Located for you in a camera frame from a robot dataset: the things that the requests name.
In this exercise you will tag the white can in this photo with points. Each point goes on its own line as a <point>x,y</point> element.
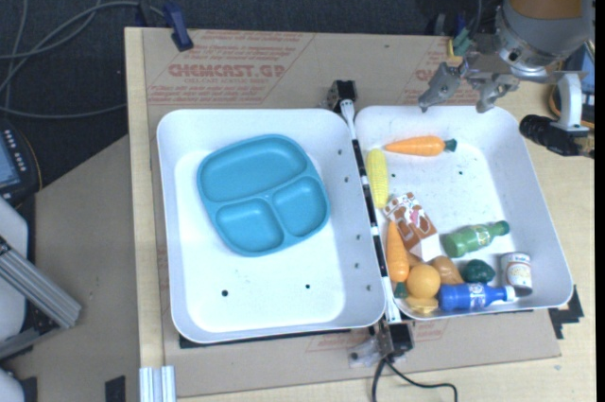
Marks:
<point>516,270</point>

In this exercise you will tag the thin black and white rod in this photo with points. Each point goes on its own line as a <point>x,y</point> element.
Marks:
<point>363,168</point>

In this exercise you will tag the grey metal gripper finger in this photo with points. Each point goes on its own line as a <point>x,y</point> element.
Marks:
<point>496,90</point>
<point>442,85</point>

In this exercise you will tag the yellow toy food piece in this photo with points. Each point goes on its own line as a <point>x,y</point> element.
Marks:
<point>422,304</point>

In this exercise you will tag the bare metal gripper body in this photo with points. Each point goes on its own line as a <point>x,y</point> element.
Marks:
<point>491,57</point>

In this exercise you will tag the brown and white carton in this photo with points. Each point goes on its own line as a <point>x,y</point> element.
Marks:
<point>411,222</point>

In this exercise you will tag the white plastic tray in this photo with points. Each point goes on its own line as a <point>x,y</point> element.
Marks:
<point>472,187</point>
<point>283,296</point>

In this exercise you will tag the orange fruit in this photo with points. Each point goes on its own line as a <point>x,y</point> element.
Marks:
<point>423,280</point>

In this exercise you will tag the brown bread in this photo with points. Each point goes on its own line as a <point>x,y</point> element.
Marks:
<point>448,270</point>

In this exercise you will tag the green broccoli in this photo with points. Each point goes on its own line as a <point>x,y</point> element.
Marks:
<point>477,271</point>

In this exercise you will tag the brown cardboard board, red print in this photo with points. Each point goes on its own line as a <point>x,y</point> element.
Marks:
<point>283,69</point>

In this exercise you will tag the orange carrot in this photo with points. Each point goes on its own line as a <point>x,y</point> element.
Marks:
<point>397,256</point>
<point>416,146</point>

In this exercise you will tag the yellow corn cob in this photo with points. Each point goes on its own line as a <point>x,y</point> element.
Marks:
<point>377,175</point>

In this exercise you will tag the blue divided plate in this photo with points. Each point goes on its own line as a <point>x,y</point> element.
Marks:
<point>255,182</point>

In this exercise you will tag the green bottle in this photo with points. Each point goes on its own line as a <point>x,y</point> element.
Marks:
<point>468,239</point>

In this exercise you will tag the black cylinder on white bracket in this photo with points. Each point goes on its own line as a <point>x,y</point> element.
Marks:
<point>569,107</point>

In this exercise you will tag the blue bottle, white cap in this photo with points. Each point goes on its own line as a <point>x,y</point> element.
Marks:
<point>465,297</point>

